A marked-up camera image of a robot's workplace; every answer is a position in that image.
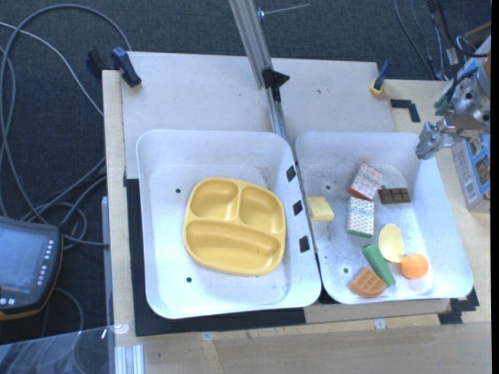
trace white cable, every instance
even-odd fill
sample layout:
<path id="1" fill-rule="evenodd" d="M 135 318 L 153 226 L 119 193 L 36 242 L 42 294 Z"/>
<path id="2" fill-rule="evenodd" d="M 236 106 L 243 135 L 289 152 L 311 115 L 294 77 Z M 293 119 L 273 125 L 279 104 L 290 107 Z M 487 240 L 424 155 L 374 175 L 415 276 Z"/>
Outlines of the white cable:
<path id="1" fill-rule="evenodd" d="M 10 29 L 13 29 L 15 30 L 16 27 L 13 26 L 13 25 L 9 25 L 8 23 L 3 23 L 3 22 L 0 22 L 0 25 L 2 26 L 5 26 L 5 27 L 8 27 Z M 57 48 L 55 48 L 54 46 L 52 46 L 50 43 L 48 43 L 46 40 L 42 39 L 41 37 L 38 37 L 37 35 L 35 34 L 31 34 L 30 32 L 26 32 L 25 30 L 21 30 L 20 33 L 22 34 L 26 34 L 27 36 L 31 36 L 32 38 L 40 41 L 41 43 L 45 44 L 48 48 L 50 48 L 54 53 L 56 53 L 56 55 L 58 55 L 60 57 L 60 59 L 65 63 L 65 65 L 68 67 L 68 70 L 71 72 L 71 75 L 73 75 L 73 78 L 74 80 L 76 81 L 76 84 L 78 85 L 78 87 L 83 91 L 83 94 L 85 94 L 85 96 L 87 97 L 88 101 L 94 106 L 94 108 L 97 110 L 97 112 L 101 115 L 101 116 L 104 116 L 102 110 L 98 107 L 98 105 L 95 103 L 95 101 L 92 99 L 92 97 L 88 94 L 88 92 L 85 90 L 85 87 L 83 87 L 83 84 L 80 82 L 80 80 L 78 79 L 78 76 L 75 74 L 75 72 L 73 71 L 73 68 L 71 67 L 71 65 L 69 64 L 69 62 L 65 59 L 64 55 L 61 54 L 61 52 L 59 50 L 57 50 Z"/>

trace waffle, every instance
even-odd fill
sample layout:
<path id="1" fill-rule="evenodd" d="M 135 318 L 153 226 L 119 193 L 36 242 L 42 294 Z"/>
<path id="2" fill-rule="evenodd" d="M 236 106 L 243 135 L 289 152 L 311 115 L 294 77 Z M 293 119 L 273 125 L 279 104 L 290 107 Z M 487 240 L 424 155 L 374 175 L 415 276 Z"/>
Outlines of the waffle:
<path id="1" fill-rule="evenodd" d="M 350 282 L 349 288 L 364 298 L 378 296 L 386 289 L 386 283 L 381 280 L 369 267 L 364 267 Z"/>

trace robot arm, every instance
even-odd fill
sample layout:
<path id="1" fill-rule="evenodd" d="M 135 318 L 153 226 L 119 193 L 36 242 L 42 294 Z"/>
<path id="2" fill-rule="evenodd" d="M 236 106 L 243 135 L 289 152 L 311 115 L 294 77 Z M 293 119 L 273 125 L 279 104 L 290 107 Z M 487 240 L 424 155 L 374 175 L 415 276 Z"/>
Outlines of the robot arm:
<path id="1" fill-rule="evenodd" d="M 490 61 L 491 53 L 478 67 L 454 79 L 451 87 L 435 103 L 440 121 L 426 122 L 419 134 L 416 155 L 431 158 L 438 150 L 460 139 L 490 134 Z"/>

